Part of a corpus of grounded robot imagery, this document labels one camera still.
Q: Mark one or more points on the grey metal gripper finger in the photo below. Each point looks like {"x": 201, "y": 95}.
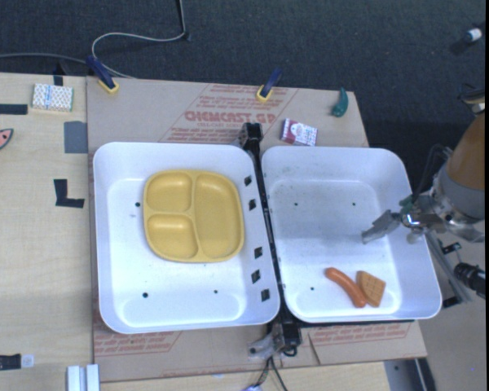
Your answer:
{"x": 373, "y": 234}
{"x": 388, "y": 217}

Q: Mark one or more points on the white plastic tray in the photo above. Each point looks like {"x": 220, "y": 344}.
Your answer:
{"x": 330, "y": 226}
{"x": 179, "y": 295}

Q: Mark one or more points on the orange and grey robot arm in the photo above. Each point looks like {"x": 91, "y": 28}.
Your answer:
{"x": 468, "y": 165}

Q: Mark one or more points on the thin black rod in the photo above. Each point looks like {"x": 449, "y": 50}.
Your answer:
{"x": 265, "y": 202}

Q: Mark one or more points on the tan waffle biscuit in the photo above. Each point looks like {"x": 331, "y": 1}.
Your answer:
{"x": 371, "y": 288}

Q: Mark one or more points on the black cylinder on white bracket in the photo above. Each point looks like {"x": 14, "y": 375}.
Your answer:
{"x": 470, "y": 277}

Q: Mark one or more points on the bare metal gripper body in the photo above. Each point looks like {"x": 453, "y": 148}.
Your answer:
{"x": 436, "y": 220}

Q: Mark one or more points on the yellow divided plate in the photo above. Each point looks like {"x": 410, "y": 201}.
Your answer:
{"x": 195, "y": 216}

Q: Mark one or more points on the red and white carton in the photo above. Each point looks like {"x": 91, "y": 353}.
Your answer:
{"x": 298, "y": 133}

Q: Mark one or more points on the brown cardboard board red print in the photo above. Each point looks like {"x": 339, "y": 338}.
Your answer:
{"x": 155, "y": 108}

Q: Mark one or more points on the white patterned packet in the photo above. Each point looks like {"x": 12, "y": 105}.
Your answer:
{"x": 52, "y": 97}

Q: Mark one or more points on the green pepper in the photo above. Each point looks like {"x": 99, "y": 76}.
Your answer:
{"x": 340, "y": 106}

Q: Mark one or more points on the orange sausage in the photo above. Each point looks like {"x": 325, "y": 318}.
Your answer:
{"x": 345, "y": 285}

